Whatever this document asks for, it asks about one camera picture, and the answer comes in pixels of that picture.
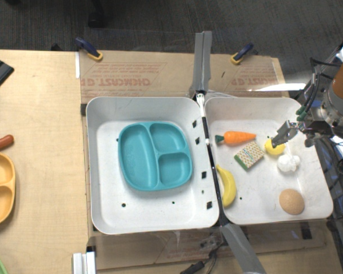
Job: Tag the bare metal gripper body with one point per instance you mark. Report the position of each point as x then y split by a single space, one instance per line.
320 127

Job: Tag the yellow lemon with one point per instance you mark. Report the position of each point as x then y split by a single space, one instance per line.
275 150

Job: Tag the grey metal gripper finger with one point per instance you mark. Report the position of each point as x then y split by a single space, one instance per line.
283 131
291 134

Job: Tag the white plastic tray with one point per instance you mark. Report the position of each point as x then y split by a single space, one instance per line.
148 210
263 187

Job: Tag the brown egg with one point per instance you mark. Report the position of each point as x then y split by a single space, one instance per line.
291 201

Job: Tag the blue divided plate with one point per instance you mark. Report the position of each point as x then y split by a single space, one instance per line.
137 158

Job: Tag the black chair base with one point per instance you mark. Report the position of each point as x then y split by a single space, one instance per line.
95 13

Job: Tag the brown sausage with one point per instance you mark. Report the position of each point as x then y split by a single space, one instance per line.
1 143

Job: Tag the brown cardboard board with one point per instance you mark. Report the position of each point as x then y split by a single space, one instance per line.
125 76

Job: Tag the green patterned carton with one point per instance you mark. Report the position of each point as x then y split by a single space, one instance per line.
249 156

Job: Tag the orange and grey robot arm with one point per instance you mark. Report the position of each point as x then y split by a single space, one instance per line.
340 78

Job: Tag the orange carrot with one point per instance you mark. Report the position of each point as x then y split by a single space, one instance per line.
238 137

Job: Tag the yellow banana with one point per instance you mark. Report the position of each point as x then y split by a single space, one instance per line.
229 187

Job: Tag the yellow divided plate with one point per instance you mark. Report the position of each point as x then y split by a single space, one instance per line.
0 187

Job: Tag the white garlic bulb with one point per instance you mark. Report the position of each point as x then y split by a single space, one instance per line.
287 163

